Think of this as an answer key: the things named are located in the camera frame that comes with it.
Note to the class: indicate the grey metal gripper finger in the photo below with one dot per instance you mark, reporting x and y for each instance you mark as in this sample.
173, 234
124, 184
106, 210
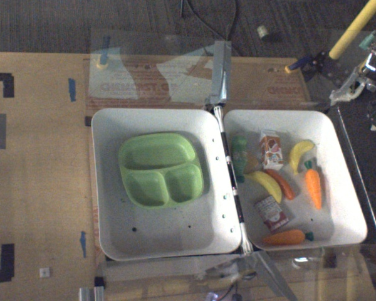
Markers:
349, 88
372, 86

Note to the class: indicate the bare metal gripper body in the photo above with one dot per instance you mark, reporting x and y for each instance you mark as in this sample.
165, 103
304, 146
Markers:
372, 64

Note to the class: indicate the yellow foam tube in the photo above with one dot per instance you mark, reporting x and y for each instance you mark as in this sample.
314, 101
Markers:
357, 24

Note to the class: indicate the yellow banana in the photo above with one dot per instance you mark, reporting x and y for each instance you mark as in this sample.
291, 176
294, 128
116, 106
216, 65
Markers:
297, 152
268, 183

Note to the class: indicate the brown and white carton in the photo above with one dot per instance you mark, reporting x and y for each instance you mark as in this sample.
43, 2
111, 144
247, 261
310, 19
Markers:
272, 150

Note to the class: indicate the orange carrot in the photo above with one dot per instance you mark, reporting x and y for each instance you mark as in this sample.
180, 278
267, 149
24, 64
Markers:
313, 185
285, 237

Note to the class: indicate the orange sausage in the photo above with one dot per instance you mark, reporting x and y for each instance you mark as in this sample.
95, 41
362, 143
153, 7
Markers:
282, 183

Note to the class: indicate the white plastic tray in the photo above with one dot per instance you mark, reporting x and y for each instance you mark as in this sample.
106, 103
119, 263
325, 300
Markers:
163, 234
338, 205

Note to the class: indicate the green bottle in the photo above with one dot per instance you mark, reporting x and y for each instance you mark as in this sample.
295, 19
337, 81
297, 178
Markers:
239, 155

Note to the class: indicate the red and white carton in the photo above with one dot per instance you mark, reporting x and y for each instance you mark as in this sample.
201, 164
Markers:
272, 213

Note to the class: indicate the green divided plate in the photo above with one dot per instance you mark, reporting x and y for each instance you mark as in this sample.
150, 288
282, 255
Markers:
156, 150

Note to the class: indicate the small white square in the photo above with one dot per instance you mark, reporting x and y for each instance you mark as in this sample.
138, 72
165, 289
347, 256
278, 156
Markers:
44, 272

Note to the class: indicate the black cylinder on white bracket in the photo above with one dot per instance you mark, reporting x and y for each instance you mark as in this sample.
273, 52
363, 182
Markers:
375, 113

